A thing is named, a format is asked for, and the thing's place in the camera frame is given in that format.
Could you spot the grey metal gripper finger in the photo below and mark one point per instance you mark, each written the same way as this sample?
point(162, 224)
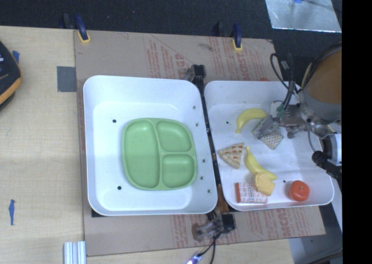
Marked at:
point(267, 132)
point(271, 122)

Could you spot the yellow ridged biscuit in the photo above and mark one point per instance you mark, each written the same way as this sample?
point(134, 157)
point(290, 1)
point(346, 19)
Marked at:
point(264, 184)

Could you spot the green divided plate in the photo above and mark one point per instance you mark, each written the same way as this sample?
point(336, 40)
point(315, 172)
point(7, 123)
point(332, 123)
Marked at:
point(142, 152)

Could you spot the thin black and white rod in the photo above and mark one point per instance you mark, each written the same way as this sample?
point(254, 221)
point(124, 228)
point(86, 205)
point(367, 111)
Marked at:
point(210, 137)

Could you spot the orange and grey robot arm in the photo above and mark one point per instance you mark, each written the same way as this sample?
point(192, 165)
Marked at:
point(325, 82)

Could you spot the orange tomato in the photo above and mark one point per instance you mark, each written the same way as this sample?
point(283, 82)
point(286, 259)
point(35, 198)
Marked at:
point(299, 190)

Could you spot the brown cardboard board, red print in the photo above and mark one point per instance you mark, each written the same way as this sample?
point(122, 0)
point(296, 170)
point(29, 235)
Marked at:
point(116, 53)

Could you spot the white plastic tray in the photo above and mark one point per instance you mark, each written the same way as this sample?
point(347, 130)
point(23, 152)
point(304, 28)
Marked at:
point(104, 140)
point(290, 164)

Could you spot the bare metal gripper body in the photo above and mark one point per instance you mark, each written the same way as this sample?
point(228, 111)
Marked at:
point(296, 119)

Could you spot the black cylinder on white bracket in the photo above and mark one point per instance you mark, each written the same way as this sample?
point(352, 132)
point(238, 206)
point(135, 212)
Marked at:
point(328, 164)

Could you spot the orange and white packet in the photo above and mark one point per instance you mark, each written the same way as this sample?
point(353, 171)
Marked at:
point(247, 193)

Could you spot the pizza slice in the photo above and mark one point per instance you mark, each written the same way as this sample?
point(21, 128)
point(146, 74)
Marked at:
point(232, 154)

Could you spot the yellow banana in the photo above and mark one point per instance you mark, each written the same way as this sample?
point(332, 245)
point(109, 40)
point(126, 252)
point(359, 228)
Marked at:
point(250, 114)
point(252, 164)

